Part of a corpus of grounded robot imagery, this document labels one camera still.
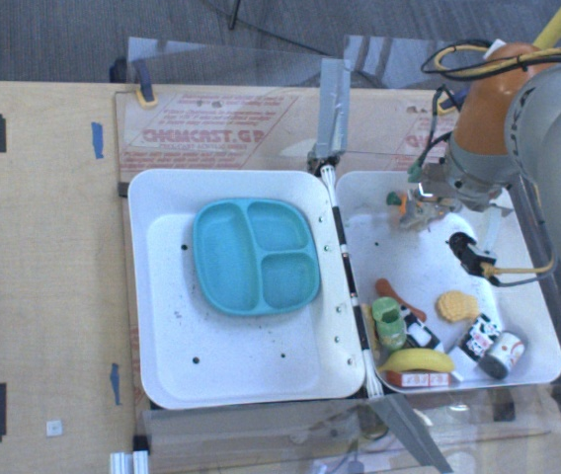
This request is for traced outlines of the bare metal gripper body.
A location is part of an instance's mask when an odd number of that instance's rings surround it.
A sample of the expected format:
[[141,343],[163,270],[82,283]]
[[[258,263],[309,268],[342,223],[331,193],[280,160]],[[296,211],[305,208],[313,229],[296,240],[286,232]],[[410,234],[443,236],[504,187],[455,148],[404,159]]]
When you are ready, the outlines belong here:
[[443,205],[460,203],[462,208],[462,203],[457,198],[455,189],[447,181],[442,164],[424,164],[414,182],[416,187],[413,189],[412,196],[424,210],[427,210],[432,203]]

